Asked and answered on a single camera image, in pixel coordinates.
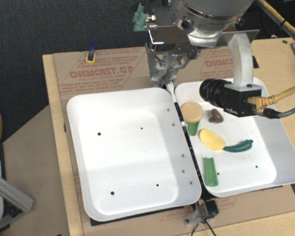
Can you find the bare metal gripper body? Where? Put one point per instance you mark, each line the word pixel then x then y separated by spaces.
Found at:
pixel 178 37

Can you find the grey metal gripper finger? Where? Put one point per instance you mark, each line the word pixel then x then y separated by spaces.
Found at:
pixel 172 67
pixel 156 73

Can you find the brown cardboard board red print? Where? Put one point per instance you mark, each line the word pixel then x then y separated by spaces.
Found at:
pixel 101 75

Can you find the brown mushroom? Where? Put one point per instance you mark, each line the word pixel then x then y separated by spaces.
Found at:
pixel 215 116

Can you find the light green short stick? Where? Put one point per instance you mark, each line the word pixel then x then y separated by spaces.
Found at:
pixel 193 129

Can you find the thin black and white rod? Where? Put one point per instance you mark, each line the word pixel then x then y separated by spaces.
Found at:
pixel 191 147

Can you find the yellow oval slice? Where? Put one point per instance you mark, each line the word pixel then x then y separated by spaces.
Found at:
pixel 211 139

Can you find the white plastic tray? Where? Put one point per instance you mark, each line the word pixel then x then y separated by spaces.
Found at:
pixel 130 156
pixel 249 161

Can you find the dark green curved pepper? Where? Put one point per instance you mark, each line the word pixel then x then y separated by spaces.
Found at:
pixel 238 147

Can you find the black cylinder on white bracket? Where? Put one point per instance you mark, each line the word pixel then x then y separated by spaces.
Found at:
pixel 240 52

